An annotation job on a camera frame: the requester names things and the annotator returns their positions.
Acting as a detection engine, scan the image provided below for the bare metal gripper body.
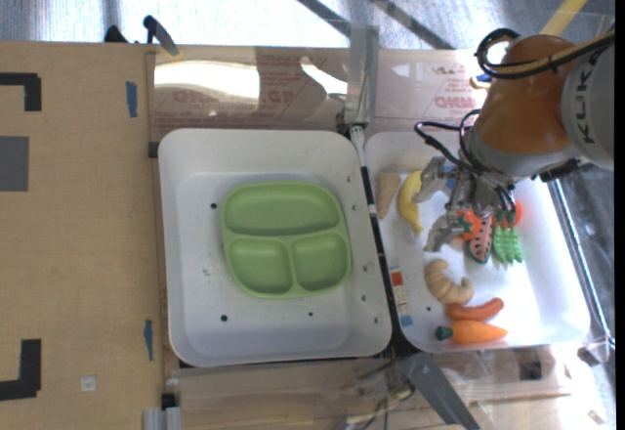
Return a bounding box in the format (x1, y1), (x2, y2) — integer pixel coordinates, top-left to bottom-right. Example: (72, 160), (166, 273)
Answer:
(444, 162), (515, 220)

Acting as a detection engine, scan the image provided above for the red strawberry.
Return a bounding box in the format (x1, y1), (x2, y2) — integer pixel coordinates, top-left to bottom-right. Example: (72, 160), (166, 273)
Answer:
(455, 207), (485, 242)

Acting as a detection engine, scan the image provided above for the yellow banana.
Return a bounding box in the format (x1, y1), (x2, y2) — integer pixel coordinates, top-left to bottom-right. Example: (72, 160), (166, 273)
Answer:
(396, 169), (426, 235)

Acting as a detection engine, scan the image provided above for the red watermelon slice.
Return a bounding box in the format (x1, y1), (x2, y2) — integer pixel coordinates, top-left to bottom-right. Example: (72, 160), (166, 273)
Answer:
(465, 214), (495, 266)

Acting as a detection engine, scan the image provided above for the beige waffle cone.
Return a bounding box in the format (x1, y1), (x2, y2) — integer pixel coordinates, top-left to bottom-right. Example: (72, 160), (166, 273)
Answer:
(375, 171), (402, 221)

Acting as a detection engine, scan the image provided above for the beige croissant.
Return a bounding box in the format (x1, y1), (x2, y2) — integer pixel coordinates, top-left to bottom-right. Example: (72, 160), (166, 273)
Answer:
(423, 257), (476, 307)

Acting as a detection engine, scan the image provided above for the thin black and white rod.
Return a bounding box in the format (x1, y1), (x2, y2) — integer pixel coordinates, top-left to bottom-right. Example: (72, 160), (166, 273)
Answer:
(348, 123), (402, 352)

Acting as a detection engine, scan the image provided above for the white carton red blue print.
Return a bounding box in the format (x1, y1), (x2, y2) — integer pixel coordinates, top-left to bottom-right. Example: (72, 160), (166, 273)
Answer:
(389, 265), (415, 328)

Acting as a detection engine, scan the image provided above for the orange red sausage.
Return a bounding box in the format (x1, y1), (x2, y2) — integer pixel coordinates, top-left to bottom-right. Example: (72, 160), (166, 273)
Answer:
(445, 296), (506, 323)

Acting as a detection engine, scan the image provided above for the orange carrot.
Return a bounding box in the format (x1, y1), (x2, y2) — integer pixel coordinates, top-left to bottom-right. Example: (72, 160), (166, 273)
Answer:
(434, 319), (510, 346)

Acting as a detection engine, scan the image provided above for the white plastic tray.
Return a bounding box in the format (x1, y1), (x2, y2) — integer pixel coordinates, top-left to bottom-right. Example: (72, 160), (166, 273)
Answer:
(363, 129), (593, 355)
(156, 127), (394, 368)

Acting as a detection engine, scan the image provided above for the green divided plate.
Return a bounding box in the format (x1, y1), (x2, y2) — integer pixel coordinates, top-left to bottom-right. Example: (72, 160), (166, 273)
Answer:
(220, 180), (353, 300)

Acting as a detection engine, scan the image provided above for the brown cardboard board red print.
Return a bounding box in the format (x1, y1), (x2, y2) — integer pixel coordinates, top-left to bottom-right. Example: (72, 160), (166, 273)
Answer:
(147, 44), (575, 414)

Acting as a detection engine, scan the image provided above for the black cylinder on white bracket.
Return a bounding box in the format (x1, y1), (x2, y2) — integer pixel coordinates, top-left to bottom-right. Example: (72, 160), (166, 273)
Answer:
(538, 157), (595, 184)

